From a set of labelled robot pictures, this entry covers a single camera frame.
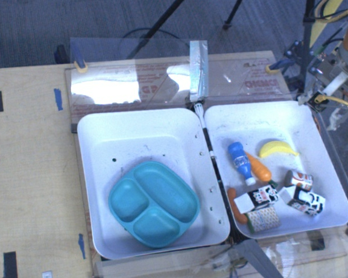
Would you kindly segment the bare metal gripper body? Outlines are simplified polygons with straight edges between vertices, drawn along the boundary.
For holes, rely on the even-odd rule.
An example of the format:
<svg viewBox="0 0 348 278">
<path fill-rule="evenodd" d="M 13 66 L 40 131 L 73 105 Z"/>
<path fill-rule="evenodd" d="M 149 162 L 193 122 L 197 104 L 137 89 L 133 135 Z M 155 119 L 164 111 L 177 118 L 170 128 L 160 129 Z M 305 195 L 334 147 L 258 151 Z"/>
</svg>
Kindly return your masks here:
<svg viewBox="0 0 348 278">
<path fill-rule="evenodd" d="M 340 56 L 316 59 L 308 71 L 320 82 L 323 92 L 348 90 L 348 61 Z"/>
</svg>

